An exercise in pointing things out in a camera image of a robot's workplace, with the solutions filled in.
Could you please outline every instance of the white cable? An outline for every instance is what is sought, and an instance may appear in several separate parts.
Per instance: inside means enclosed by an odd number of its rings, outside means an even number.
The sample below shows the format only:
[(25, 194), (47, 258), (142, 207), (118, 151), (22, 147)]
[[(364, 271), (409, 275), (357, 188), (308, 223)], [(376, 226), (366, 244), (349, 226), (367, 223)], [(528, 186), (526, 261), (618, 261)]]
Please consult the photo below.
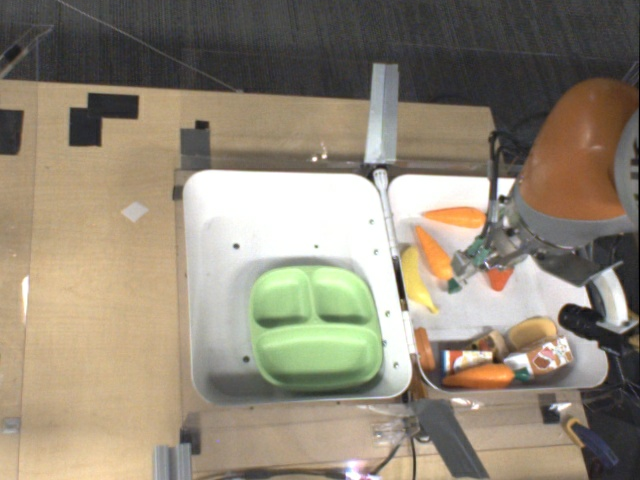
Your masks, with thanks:
[(209, 73), (206, 73), (205, 71), (202, 71), (194, 66), (191, 66), (190, 64), (187, 64), (186, 62), (173, 57), (172, 55), (169, 55), (168, 53), (163, 52), (162, 50), (159, 50), (158, 48), (156, 48), (155, 46), (153, 46), (152, 44), (149, 44), (145, 41), (143, 41), (142, 39), (139, 39), (137, 37), (135, 37), (134, 35), (130, 34), (129, 32), (122, 30), (121, 28), (116, 27), (115, 25), (112, 25), (111, 23), (107, 23), (104, 20), (101, 20), (100, 18), (96, 18), (95, 16), (92, 16), (91, 14), (83, 11), (82, 9), (78, 9), (77, 7), (75, 7), (74, 5), (71, 5), (70, 3), (65, 2), (64, 0), (53, 0), (54, 2), (59, 3), (60, 5), (63, 5), (65, 7), (67, 7), (68, 9), (71, 9), (74, 12), (77, 12), (78, 14), (81, 14), (82, 16), (84, 16), (85, 18), (89, 18), (92, 21), (95, 21), (96, 23), (99, 23), (100, 25), (110, 28), (111, 30), (113, 30), (114, 32), (118, 32), (119, 34), (122, 34), (125, 37), (128, 37), (129, 39), (131, 39), (132, 41), (135, 41), (138, 44), (141, 44), (143, 46), (146, 46), (147, 48), (149, 48), (151, 51), (157, 53), (158, 55), (161, 55), (162, 57), (165, 57), (166, 59), (169, 59), (177, 64), (180, 64), (181, 66), (190, 69), (191, 71), (193, 71), (194, 73), (198, 73), (199, 75), (204, 76), (205, 78), (208, 78), (209, 80), (212, 80), (213, 82), (222, 85), (223, 87), (226, 87), (227, 89), (233, 91), (233, 92), (242, 92), (240, 89), (236, 89), (235, 87), (232, 87), (231, 85), (223, 82), (222, 80), (214, 77), (213, 75), (210, 75)]

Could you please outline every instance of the yellow banana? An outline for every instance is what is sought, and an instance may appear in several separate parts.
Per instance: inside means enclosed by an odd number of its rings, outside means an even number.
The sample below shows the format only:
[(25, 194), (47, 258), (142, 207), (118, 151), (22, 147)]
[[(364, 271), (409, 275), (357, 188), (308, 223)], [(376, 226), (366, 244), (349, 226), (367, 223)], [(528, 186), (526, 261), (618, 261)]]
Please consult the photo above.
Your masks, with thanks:
[(419, 261), (420, 253), (418, 249), (413, 246), (402, 253), (402, 277), (404, 278), (407, 297), (418, 304), (427, 306), (427, 309), (433, 314), (438, 314), (440, 310), (433, 303), (429, 290), (427, 290), (422, 279), (420, 279), (420, 272), (418, 271)]

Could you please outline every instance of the toy carrot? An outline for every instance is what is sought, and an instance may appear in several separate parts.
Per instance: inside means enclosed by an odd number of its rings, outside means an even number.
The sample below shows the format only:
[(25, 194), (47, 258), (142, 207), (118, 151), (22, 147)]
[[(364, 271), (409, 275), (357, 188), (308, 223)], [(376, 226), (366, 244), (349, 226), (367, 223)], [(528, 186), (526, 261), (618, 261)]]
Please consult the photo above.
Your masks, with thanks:
[(452, 224), (463, 228), (479, 228), (484, 225), (486, 216), (477, 208), (470, 206), (457, 206), (455, 208), (442, 208), (430, 210), (422, 214), (426, 219), (437, 220), (445, 224)]
[(483, 364), (447, 375), (442, 384), (449, 388), (504, 389), (515, 378), (515, 373), (505, 364)]
[(491, 288), (493, 288), (497, 292), (501, 292), (504, 290), (504, 287), (509, 281), (509, 278), (513, 274), (512, 268), (492, 268), (487, 271), (487, 275), (489, 276), (489, 283), (491, 283)]
[(440, 247), (440, 244), (420, 226), (415, 227), (415, 232), (433, 275), (445, 281), (451, 279), (453, 277), (453, 269), (451, 268), (451, 258), (449, 258), (449, 255)]

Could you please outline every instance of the green plate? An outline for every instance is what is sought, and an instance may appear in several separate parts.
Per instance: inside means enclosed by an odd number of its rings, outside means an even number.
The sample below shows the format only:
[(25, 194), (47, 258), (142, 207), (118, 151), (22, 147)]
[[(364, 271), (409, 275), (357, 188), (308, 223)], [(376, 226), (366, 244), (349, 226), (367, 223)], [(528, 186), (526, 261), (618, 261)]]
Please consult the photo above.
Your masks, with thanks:
[(251, 342), (262, 376), (291, 391), (355, 388), (382, 365), (373, 296), (353, 272), (285, 267), (263, 274), (250, 300)]

